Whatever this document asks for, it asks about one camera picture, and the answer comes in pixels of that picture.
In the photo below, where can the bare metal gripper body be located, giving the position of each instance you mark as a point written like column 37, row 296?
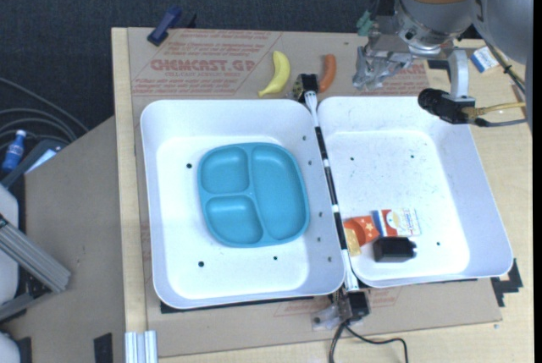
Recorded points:
column 391, row 42

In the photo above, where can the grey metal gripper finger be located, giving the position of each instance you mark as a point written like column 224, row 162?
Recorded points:
column 362, row 71
column 389, row 67

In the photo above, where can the orange sausage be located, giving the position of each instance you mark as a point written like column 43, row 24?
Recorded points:
column 328, row 71

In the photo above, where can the yellow banana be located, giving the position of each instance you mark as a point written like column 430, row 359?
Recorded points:
column 280, row 71

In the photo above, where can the white plastic tray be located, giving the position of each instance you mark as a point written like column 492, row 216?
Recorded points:
column 178, row 268
column 389, row 166

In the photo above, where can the thin black and white rod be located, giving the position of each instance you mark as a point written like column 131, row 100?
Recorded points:
column 329, row 179

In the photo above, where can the blue divided plate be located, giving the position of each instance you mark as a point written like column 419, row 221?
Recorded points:
column 275, row 192

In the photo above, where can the white red and blue carton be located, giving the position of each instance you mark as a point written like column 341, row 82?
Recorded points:
column 400, row 221

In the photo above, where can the red packet with yellow stars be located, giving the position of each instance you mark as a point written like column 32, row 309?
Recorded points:
column 364, row 228

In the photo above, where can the brown cardboard board red print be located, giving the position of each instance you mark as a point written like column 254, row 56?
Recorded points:
column 203, row 69

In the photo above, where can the gold packet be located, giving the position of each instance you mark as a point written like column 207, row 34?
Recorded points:
column 352, row 245

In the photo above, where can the black box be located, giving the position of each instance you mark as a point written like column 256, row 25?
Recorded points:
column 391, row 250

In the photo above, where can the blue plastic bottle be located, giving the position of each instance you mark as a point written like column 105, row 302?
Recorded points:
column 14, row 152

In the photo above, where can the black cylinder on white bracket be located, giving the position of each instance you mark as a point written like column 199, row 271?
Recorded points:
column 440, row 104

